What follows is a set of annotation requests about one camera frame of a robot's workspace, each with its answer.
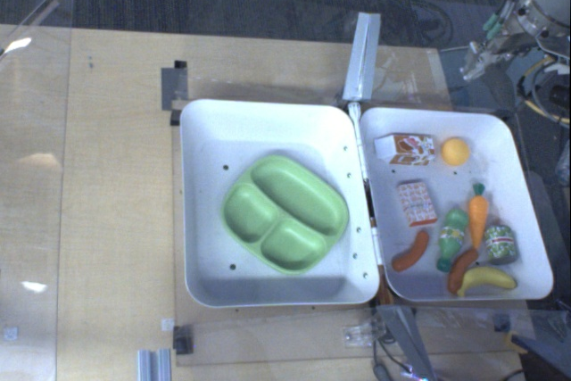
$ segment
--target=green plastic plate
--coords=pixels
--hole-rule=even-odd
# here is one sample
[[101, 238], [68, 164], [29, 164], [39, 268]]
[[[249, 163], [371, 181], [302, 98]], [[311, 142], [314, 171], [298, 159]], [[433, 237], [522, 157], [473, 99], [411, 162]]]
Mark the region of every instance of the green plastic plate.
[[253, 164], [228, 191], [225, 227], [274, 269], [300, 274], [329, 252], [345, 230], [345, 200], [298, 162], [271, 155]]

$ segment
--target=toy banana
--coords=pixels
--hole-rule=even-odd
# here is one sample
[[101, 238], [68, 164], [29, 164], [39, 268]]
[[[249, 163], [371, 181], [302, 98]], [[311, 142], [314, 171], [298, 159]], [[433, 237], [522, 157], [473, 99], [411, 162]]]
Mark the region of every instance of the toy banana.
[[504, 289], [513, 289], [517, 286], [516, 280], [506, 272], [495, 269], [494, 267], [474, 267], [468, 270], [462, 278], [462, 287], [456, 293], [463, 297], [470, 287], [481, 285], [492, 285], [503, 287]]

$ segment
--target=toy carrot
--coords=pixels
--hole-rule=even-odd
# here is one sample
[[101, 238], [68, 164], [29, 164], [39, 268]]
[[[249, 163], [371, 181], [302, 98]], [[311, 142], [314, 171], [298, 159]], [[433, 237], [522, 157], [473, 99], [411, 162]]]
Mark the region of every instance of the toy carrot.
[[484, 185], [482, 183], [475, 184], [473, 188], [475, 195], [468, 203], [468, 226], [472, 236], [472, 245], [478, 249], [482, 243], [482, 236], [485, 231], [485, 220], [488, 217], [489, 203], [482, 195], [484, 193]]

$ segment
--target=transparent acrylic shield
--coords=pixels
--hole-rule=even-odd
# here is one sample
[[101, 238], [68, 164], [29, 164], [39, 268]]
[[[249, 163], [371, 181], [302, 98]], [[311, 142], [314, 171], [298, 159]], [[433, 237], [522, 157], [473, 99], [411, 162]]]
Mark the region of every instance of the transparent acrylic shield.
[[0, 377], [40, 380], [55, 378], [73, 0], [29, 5], [0, 26]]
[[[338, 358], [363, 359], [355, 376], [380, 365], [395, 380], [463, 379], [466, 366], [477, 364], [481, 371], [470, 379], [503, 379], [520, 369], [519, 354], [529, 352], [568, 375], [569, 319], [567, 311], [525, 308], [297, 312], [192, 326], [187, 341], [194, 352], [187, 358], [202, 379], [215, 379], [226, 363]], [[287, 365], [281, 367], [285, 376]]]

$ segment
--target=green bottle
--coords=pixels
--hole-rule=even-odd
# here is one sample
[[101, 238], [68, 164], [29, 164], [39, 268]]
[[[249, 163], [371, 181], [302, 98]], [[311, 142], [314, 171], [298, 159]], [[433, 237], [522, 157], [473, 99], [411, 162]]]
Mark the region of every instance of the green bottle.
[[440, 259], [436, 268], [448, 273], [451, 268], [451, 260], [457, 254], [464, 243], [464, 231], [468, 225], [468, 215], [460, 208], [453, 208], [446, 214], [444, 227], [440, 231], [438, 246], [440, 247]]

